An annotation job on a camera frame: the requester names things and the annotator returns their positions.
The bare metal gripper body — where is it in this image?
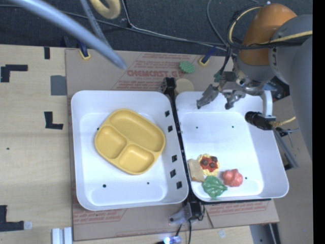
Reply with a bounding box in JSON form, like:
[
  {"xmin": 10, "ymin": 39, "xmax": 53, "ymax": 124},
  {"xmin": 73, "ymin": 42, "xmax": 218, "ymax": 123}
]
[{"xmin": 218, "ymin": 71, "xmax": 257, "ymax": 98}]

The pale yellow round disc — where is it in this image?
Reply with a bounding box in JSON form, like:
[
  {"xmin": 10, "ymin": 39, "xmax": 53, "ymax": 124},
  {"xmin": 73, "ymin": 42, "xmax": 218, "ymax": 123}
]
[{"xmin": 175, "ymin": 78, "xmax": 195, "ymax": 93}]

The green round toy biscuit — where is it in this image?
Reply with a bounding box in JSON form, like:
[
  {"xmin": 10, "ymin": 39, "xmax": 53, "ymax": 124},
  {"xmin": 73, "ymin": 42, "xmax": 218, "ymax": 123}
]
[{"xmin": 179, "ymin": 61, "xmax": 197, "ymax": 74}]

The white plastic tray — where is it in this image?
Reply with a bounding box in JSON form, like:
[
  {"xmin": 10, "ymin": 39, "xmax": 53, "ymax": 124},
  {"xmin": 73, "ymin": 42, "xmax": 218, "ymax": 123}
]
[
  {"xmin": 70, "ymin": 89, "xmax": 190, "ymax": 211},
  {"xmin": 175, "ymin": 90, "xmax": 289, "ymax": 202}
]

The thin black rod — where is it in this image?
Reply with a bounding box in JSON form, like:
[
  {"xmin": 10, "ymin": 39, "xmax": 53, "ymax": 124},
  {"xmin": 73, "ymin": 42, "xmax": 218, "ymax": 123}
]
[{"xmin": 169, "ymin": 91, "xmax": 197, "ymax": 205}]

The yellow toy pasta, red sauce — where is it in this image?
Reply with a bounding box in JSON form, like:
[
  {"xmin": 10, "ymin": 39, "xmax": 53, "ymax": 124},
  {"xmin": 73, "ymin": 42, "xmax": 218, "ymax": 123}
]
[{"xmin": 197, "ymin": 153, "xmax": 220, "ymax": 177}]

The tan toy bread slice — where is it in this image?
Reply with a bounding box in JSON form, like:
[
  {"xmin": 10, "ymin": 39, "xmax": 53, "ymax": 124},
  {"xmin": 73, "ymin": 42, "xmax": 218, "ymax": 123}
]
[{"xmin": 187, "ymin": 158, "xmax": 205, "ymax": 183}]

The red toy food lump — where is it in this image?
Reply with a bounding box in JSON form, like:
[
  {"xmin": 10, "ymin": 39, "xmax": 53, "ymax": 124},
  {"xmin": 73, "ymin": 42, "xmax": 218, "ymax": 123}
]
[{"xmin": 222, "ymin": 168, "xmax": 244, "ymax": 188}]

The green toy leaf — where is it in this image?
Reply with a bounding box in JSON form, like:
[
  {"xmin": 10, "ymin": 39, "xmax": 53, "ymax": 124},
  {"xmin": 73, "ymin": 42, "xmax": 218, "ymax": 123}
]
[{"xmin": 201, "ymin": 175, "xmax": 229, "ymax": 199}]

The yellow divided plate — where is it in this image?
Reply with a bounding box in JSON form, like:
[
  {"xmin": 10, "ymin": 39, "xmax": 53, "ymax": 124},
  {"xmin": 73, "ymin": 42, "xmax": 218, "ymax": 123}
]
[{"xmin": 94, "ymin": 108, "xmax": 167, "ymax": 176}]

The brown cardboard board, red print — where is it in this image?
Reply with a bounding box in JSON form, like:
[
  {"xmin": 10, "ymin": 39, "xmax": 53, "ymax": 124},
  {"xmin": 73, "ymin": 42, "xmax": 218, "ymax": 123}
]
[{"xmin": 64, "ymin": 49, "xmax": 280, "ymax": 241}]

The black cylinder on white bracket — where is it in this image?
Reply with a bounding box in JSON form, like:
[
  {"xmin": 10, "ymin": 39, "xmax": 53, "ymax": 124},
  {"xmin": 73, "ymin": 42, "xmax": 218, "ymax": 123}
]
[{"xmin": 244, "ymin": 90, "xmax": 277, "ymax": 131}]

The black block with thin wires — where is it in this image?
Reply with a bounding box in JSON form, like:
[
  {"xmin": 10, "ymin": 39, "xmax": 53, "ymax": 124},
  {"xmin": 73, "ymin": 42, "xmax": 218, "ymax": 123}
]
[
  {"xmin": 161, "ymin": 77, "xmax": 177, "ymax": 95},
  {"xmin": 185, "ymin": 201, "xmax": 204, "ymax": 220}
]

